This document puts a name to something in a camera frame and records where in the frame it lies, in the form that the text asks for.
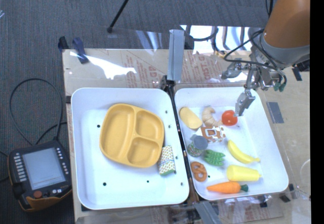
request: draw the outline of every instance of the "yellow plate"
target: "yellow plate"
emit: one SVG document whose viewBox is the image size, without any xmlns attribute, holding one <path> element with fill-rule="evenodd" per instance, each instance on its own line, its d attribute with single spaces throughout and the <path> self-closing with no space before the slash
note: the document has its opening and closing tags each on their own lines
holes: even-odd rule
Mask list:
<svg viewBox="0 0 324 224">
<path fill-rule="evenodd" d="M 100 149 L 116 162 L 150 167 L 160 157 L 164 134 L 164 124 L 154 113 L 129 104 L 114 104 L 101 127 Z"/>
</svg>

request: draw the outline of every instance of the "gray fabric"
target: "gray fabric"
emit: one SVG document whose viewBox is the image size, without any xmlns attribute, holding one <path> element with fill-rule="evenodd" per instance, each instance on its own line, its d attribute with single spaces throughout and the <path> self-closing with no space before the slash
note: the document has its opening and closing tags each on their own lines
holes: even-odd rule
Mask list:
<svg viewBox="0 0 324 224">
<path fill-rule="evenodd" d="M 56 86 L 64 98 L 61 55 L 57 44 L 74 37 L 85 48 L 136 48 L 136 35 L 125 39 L 107 37 L 107 27 L 124 0 L 0 0 L 0 150 L 9 154 L 28 143 L 15 129 L 9 113 L 13 88 L 37 77 Z M 115 24 L 116 29 L 168 33 L 181 24 L 264 27 L 268 14 L 265 0 L 129 0 Z M 32 81 L 21 86 L 12 100 L 15 120 L 32 141 L 57 123 L 58 98 L 53 88 Z M 53 138 L 55 129 L 44 137 Z M 66 125 L 60 141 L 68 149 Z M 0 155 L 0 178 L 7 175 L 5 156 Z M 73 223 L 72 196 L 41 212 L 25 213 L 11 191 L 9 180 L 0 183 L 1 223 Z"/>
</svg>

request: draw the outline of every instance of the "red tomato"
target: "red tomato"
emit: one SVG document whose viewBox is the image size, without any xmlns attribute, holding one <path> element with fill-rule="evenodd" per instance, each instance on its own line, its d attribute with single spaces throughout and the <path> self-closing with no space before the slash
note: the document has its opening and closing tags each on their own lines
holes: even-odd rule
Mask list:
<svg viewBox="0 0 324 224">
<path fill-rule="evenodd" d="M 222 122 L 226 126 L 233 126 L 237 124 L 237 116 L 234 116 L 233 110 L 227 110 L 222 114 Z"/>
</svg>

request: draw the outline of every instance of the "brown pretzel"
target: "brown pretzel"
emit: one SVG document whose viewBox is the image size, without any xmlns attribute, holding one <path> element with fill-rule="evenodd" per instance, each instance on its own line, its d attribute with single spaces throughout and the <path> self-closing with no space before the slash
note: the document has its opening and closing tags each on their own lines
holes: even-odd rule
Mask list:
<svg viewBox="0 0 324 224">
<path fill-rule="evenodd" d="M 197 162 L 197 161 L 193 161 L 191 164 L 191 171 L 193 172 L 194 178 L 198 181 L 198 182 L 203 182 L 206 180 L 207 178 L 207 171 L 206 168 L 203 164 Z"/>
</svg>

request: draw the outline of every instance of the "screen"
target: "screen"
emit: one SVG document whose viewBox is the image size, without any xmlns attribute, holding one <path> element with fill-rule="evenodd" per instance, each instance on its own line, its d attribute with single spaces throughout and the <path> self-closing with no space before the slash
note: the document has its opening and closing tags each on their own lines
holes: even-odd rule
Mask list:
<svg viewBox="0 0 324 224">
<path fill-rule="evenodd" d="M 65 181 L 54 148 L 24 154 L 23 159 L 33 190 Z"/>
</svg>

